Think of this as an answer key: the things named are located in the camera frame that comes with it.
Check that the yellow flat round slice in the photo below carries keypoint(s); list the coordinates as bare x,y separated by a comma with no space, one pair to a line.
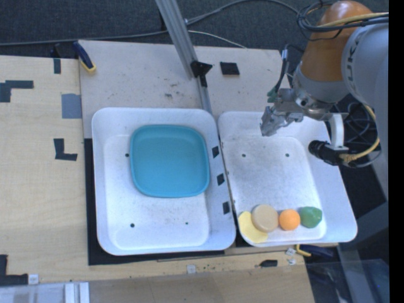
249,232

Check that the orange ball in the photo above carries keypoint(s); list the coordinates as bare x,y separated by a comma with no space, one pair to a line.
289,220

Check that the pale wood board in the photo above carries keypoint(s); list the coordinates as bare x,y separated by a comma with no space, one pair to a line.
142,80

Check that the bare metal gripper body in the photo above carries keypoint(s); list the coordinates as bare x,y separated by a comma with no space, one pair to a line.
293,103

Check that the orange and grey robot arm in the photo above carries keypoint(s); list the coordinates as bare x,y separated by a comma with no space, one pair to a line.
328,58

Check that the white plastic tray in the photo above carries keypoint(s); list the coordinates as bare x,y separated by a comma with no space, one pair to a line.
271,175
158,226

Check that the blue plate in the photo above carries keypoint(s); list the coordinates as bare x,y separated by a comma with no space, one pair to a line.
169,161

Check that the beige round biscuit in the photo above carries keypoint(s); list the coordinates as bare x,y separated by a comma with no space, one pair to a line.
265,218

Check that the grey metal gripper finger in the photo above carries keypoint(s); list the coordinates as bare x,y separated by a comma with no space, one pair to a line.
285,121
268,123

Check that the black cylinder on white bracket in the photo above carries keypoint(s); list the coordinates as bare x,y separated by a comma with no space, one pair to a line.
328,153

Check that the green rounded toy food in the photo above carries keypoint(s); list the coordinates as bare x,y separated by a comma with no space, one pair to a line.
311,217

